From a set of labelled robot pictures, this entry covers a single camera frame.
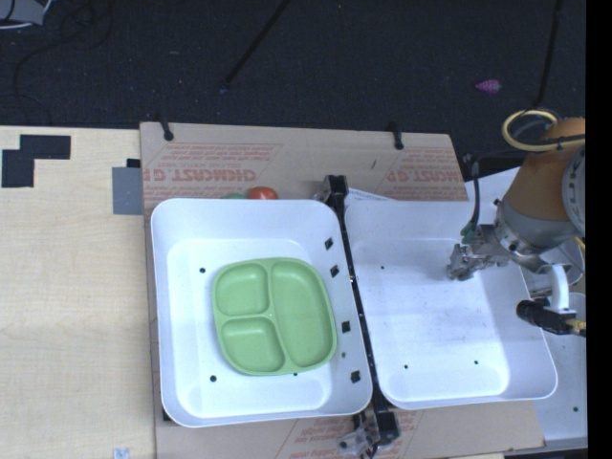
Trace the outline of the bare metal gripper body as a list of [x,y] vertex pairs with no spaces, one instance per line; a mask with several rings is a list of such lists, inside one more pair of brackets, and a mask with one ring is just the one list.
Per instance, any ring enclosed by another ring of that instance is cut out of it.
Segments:
[[468,243],[468,267],[478,271],[492,266],[506,266],[510,262],[533,273],[545,267],[541,251],[507,227],[479,225]]

